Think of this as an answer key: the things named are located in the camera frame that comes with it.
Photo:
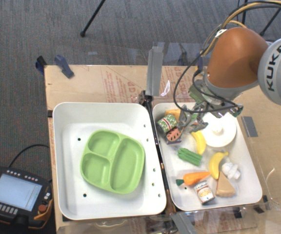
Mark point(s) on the brown cardboard board red print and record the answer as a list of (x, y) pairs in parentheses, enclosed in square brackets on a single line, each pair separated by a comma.
[(82, 86)]

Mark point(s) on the purple carton with watermelon print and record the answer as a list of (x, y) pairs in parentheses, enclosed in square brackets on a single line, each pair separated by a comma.
[(173, 136)]

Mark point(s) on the white round lid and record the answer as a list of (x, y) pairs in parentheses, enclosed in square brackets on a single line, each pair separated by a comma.
[(222, 135)]

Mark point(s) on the green asparagus bunch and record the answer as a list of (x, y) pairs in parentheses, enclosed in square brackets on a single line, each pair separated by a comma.
[(189, 157)]

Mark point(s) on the small soup can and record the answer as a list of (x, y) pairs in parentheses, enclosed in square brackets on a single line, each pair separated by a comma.
[(204, 192)]

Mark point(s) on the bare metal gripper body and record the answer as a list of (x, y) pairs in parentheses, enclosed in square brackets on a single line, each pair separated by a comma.
[(205, 106)]

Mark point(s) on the orange carrot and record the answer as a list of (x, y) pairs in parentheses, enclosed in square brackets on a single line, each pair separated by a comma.
[(195, 177)]

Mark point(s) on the white plastic tray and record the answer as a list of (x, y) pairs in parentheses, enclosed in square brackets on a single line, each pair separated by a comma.
[(240, 169), (67, 160)]

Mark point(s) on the thin black and white rod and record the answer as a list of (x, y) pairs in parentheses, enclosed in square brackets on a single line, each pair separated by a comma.
[(160, 158)]

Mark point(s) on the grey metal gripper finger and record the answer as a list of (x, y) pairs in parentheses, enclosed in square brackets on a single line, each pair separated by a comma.
[(184, 122), (199, 126)]

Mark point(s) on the orange cheese wedge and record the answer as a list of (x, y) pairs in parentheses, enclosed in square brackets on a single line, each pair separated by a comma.
[(172, 112)]

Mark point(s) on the yellow banana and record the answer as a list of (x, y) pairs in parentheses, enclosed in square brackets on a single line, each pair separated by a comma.
[(214, 164), (200, 142)]

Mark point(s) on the green and white can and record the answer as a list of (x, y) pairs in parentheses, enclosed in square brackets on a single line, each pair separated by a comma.
[(166, 123)]

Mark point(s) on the tan pie slice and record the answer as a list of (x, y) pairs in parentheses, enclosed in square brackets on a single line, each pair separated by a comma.
[(224, 188)]

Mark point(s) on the white garlic bulb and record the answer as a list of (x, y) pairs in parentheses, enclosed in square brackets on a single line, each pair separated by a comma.
[(230, 170)]

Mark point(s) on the green divided plate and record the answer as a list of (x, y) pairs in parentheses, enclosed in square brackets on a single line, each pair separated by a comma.
[(128, 164)]

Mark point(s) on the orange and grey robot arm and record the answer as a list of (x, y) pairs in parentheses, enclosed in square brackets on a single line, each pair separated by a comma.
[(235, 57)]

